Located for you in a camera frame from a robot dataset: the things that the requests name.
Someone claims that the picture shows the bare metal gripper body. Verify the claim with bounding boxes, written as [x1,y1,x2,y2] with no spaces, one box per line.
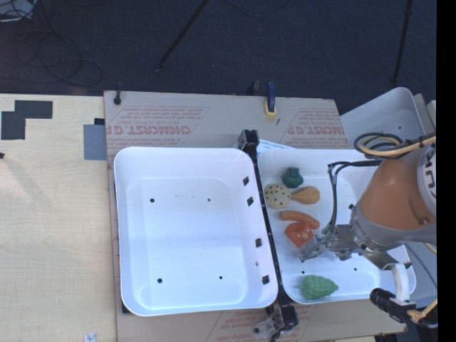
[323,224,365,262]

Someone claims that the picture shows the orange sausage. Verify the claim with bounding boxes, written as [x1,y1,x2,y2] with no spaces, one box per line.
[278,209,321,230]

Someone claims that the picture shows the light green grapes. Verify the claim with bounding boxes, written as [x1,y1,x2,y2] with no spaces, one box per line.
[298,274,340,301]

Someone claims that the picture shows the yellow orange chicken drumstick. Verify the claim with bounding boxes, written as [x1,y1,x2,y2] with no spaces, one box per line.
[289,185,321,205]

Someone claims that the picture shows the thin black and white rod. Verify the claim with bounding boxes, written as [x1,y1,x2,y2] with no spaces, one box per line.
[248,144,291,310]

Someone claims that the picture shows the beige dotted biscuit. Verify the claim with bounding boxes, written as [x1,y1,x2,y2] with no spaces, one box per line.
[264,182,291,210]

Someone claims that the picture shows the dark green broccoli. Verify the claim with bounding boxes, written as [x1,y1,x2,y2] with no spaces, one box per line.
[281,167,305,190]

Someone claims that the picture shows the white plastic tray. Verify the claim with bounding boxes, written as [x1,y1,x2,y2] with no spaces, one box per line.
[256,148,418,305]
[113,145,280,317]

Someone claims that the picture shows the white printed paper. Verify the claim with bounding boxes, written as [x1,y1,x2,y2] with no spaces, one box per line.
[258,139,297,152]

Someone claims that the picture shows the brown cardboard board red print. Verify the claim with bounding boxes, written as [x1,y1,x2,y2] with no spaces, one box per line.
[103,90,408,342]

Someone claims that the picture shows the black block with thin wires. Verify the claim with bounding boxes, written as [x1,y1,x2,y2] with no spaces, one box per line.
[237,129,260,152]
[276,304,300,331]

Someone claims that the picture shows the black cylinder on white bracket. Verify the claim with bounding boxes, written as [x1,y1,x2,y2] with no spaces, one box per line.
[369,261,418,324]

